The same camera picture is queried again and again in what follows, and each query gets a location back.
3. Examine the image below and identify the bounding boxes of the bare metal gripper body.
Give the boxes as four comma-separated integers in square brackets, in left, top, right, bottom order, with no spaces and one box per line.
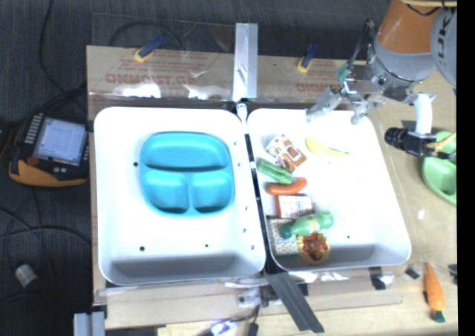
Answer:
[339,66,413,106]

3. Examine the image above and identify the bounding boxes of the yellow banana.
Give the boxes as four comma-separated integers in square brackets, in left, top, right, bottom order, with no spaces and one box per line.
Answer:
[305,136,352,159]

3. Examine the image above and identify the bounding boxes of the brown cardboard board, red print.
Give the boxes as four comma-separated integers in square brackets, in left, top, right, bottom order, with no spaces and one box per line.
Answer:
[85,45,458,330]

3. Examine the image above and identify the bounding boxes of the orange and white carton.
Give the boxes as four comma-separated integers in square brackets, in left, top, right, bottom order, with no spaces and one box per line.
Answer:
[264,134,308,174]

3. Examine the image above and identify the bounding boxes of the green pea pod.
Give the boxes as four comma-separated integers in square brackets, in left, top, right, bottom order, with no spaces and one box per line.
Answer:
[257,158,295,185]

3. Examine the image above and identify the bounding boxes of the white plastic tray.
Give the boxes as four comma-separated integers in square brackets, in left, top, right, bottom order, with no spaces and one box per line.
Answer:
[93,106,267,286]
[246,108,413,273]

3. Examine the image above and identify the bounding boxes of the orange sausage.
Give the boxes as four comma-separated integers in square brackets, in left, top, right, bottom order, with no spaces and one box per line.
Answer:
[266,177,309,197]

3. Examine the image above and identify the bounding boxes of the green divided plate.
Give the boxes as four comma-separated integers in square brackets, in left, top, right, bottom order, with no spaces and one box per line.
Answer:
[420,130,458,207]

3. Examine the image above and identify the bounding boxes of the orange and white packet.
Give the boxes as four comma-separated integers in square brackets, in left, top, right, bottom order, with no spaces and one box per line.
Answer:
[275,194,314,220]

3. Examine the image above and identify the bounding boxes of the green plastic bottle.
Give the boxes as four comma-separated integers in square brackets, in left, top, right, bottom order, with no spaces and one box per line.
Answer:
[278,209,335,240]

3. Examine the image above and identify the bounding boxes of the white and green packet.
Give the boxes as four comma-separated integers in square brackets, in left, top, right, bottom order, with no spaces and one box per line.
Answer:
[268,217,300,256]

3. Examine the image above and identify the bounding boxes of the yellow pizza slice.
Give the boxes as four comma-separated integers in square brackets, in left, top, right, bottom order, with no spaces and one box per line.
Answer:
[297,231,332,266]

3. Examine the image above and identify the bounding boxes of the blue divided plate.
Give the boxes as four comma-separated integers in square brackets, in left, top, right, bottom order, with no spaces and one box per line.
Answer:
[139,131,236,220]

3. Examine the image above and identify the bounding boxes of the orange carrot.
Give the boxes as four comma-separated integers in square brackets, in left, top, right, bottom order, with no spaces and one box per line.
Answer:
[423,261,447,324]

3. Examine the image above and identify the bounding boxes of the small grey can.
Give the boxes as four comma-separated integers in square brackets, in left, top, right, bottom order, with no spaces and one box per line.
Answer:
[14,263,39,289]

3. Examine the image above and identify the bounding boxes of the black cylinder on white bracket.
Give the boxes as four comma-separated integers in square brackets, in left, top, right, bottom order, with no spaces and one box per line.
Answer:
[384,92,438,159]

